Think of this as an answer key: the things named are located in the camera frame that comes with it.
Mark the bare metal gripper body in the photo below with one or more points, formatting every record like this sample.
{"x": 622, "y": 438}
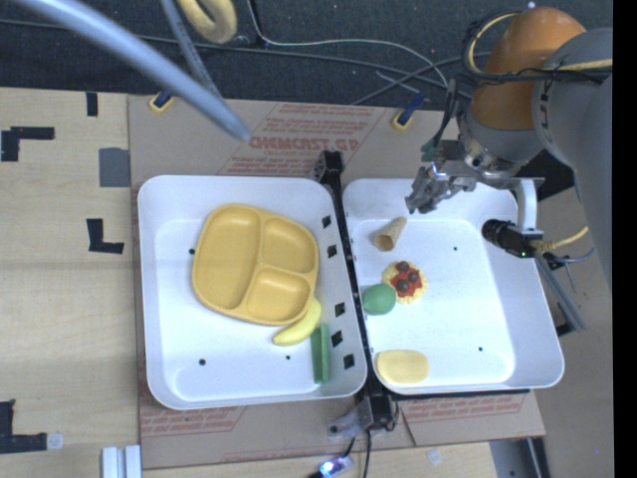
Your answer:
{"x": 473, "y": 171}

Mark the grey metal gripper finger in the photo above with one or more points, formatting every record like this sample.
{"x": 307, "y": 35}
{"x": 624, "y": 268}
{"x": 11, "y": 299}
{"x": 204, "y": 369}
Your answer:
{"x": 439, "y": 194}
{"x": 418, "y": 192}

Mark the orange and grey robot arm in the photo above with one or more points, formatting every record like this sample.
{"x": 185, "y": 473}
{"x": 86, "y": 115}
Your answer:
{"x": 572, "y": 117}

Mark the tan ice cream cone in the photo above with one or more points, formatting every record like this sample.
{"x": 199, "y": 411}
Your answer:
{"x": 389, "y": 236}

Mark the yellow tart with red topping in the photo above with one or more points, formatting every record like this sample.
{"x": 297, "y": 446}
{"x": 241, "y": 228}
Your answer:
{"x": 405, "y": 283}

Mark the thin black rod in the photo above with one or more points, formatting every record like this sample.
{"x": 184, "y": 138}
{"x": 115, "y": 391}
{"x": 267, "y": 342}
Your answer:
{"x": 354, "y": 277}

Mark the green ball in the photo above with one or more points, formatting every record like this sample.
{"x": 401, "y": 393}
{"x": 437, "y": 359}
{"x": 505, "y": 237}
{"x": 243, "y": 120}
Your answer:
{"x": 379, "y": 300}

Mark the white plastic tray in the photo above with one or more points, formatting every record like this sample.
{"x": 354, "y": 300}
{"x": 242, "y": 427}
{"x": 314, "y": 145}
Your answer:
{"x": 473, "y": 316}
{"x": 229, "y": 366}

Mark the yellow oval biscuit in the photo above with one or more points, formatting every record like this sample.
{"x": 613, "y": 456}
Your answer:
{"x": 402, "y": 367}

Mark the yellow banana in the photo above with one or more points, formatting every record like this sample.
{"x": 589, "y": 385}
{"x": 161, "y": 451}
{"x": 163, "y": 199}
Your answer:
{"x": 303, "y": 329}

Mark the green rectangular stick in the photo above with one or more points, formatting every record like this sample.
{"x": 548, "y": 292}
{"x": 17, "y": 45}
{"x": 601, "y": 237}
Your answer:
{"x": 320, "y": 356}

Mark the yellow divided plate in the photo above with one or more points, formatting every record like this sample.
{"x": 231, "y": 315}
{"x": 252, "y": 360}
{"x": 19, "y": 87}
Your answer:
{"x": 234, "y": 262}

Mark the brown cardboard board, red print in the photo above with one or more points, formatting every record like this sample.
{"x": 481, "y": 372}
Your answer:
{"x": 199, "y": 137}

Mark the black cylinder on white bracket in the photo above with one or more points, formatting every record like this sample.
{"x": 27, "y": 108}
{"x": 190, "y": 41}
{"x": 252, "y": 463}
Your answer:
{"x": 507, "y": 237}

